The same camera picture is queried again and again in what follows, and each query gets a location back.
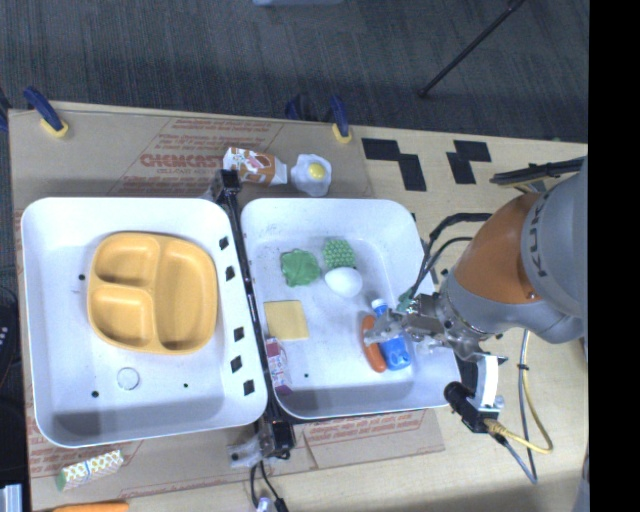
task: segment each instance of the blue bottle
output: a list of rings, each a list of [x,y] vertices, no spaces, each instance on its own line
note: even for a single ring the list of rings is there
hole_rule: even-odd
[[[384,299],[376,299],[371,303],[371,307],[375,311],[376,316],[380,317],[387,310],[388,306]],[[378,343],[378,347],[380,347],[380,353],[387,363],[389,370],[402,370],[411,364],[409,352],[407,352],[407,346],[402,334]]]

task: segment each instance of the yellow clamp tip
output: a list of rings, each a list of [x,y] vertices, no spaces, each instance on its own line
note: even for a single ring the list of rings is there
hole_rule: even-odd
[[[42,126],[48,133],[50,133],[54,137],[61,139],[69,131],[69,125],[62,120],[60,120],[60,122],[62,123],[62,128],[60,128],[59,130],[55,130],[53,126],[47,123],[44,119],[40,119],[40,126]]]
[[[351,130],[349,130],[349,135],[345,137],[340,133],[340,129],[338,128],[338,125],[336,123],[333,123],[331,129],[333,130],[333,134],[335,135],[338,142],[342,142],[343,144],[348,144],[349,142],[351,142]]]

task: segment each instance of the table surface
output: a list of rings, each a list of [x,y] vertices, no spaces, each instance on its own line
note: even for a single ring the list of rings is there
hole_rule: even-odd
[[[296,131],[303,133],[306,126],[298,123]],[[314,129],[318,129],[318,124],[309,123],[308,130]],[[350,144],[364,150],[362,164],[370,182],[367,194],[404,205],[414,214],[423,238],[448,215],[460,211],[492,212],[520,193],[489,183],[493,174],[521,169],[529,163],[556,162],[587,154],[586,145],[556,141],[363,126],[351,129]],[[308,151],[306,147],[295,149]],[[331,155],[331,148],[324,149]],[[19,185],[21,176],[14,173],[12,179],[14,185]],[[446,236],[473,235],[477,229],[473,224],[456,225]],[[461,251],[462,247],[452,246],[444,254],[439,270],[450,268]],[[508,358],[500,367],[498,393],[506,402],[500,420],[517,433],[522,428],[516,367],[521,337],[522,331],[514,329],[500,340],[485,342],[484,347]],[[535,486],[507,450],[486,435],[471,433],[448,407],[435,409],[444,440],[443,451],[283,474],[271,477],[270,482],[292,512],[570,510],[589,436],[588,371],[582,342],[551,345],[531,336],[528,358],[532,398],[554,443],[551,454],[534,455],[539,477]],[[25,387],[30,393],[30,386]],[[544,445],[530,415],[528,421],[532,441]],[[526,460],[526,451],[513,444]],[[257,489],[267,491],[261,479],[257,481]],[[246,481],[128,501],[133,512],[253,510]]]

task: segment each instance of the white object with yellow center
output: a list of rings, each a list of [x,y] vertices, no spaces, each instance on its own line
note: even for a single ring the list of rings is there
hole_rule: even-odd
[[[291,169],[291,182],[312,197],[326,196],[331,185],[331,164],[318,155],[298,155]]]

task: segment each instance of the beige table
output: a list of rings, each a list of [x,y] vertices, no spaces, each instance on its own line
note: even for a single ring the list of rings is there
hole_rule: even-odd
[[[207,117],[219,120],[238,119],[227,116]],[[286,147],[291,151],[310,151],[310,140],[315,144],[312,151],[324,150],[330,160],[332,155],[342,158],[341,155],[346,151],[336,145],[330,136],[325,137],[326,134],[322,135],[325,138],[320,137],[320,142],[317,135],[309,135],[324,133],[326,126],[289,122],[278,122],[278,126],[285,130],[293,127],[291,133],[298,134],[287,138]],[[351,190],[351,194],[345,195],[388,198],[403,204],[414,213],[423,238],[447,215],[460,211],[492,212],[519,193],[489,183],[489,178],[494,173],[520,169],[529,163],[567,160],[587,153],[585,145],[561,142],[360,126],[352,127],[352,131],[351,153],[344,156],[345,162],[359,159],[354,165],[365,170],[369,185],[358,189],[355,194]],[[398,162],[366,159],[361,149],[363,138],[397,141],[401,154],[417,155],[427,191],[406,190]],[[451,155],[447,155],[459,150],[454,141],[486,144],[491,161],[470,162],[475,184],[456,183],[449,163]],[[277,144],[270,149],[274,147],[274,152],[278,154]],[[51,185],[51,181],[55,181],[55,172],[64,174],[65,171],[54,171],[53,177],[49,176],[47,185],[47,180],[38,180],[37,172],[24,172],[26,167],[14,167],[14,189],[19,196],[16,201],[17,218],[26,204],[47,195],[51,186],[64,190],[64,177],[55,185]],[[442,236],[442,241],[453,236],[472,235],[477,229],[478,226],[474,224],[457,225]],[[450,268],[461,250],[461,246],[452,246],[445,253],[439,269]],[[501,340],[486,342],[485,346],[486,350],[509,358],[500,367],[499,393],[506,402],[500,419],[518,433],[521,432],[521,424],[516,364],[521,335],[521,331],[513,330]],[[25,343],[23,337],[23,348],[28,350]],[[274,468],[278,476],[271,477],[270,481],[286,499],[292,512],[570,510],[588,442],[587,368],[582,344],[576,340],[563,345],[550,345],[532,336],[529,366],[534,403],[555,445],[552,454],[535,456],[539,476],[536,486],[529,482],[504,448],[488,436],[472,434],[457,415],[451,414],[448,407],[433,411],[440,427],[444,450],[428,450],[427,453],[423,451],[411,455],[410,447],[405,446],[403,453],[407,453],[401,458],[314,471],[296,471],[291,474],[282,474],[286,473],[286,469],[283,471],[281,466],[276,466],[289,462],[277,462]],[[29,394],[31,388],[28,380],[26,384]],[[27,401],[31,400],[31,396],[27,396]],[[532,440],[537,444],[544,444],[530,416],[529,428]],[[237,437],[233,432],[227,434],[223,439]],[[173,443],[179,449],[180,439],[174,439]],[[515,443],[514,446],[526,459],[524,449],[520,449]],[[209,482],[207,486],[196,486],[179,492],[138,496],[128,501],[132,511],[252,510],[246,478],[232,483],[222,482],[223,485],[214,483],[221,482]],[[258,488],[264,489],[261,480],[258,480]],[[90,496],[90,492],[85,492],[85,496]],[[42,495],[34,497],[35,509],[44,506],[39,503],[46,503]]]

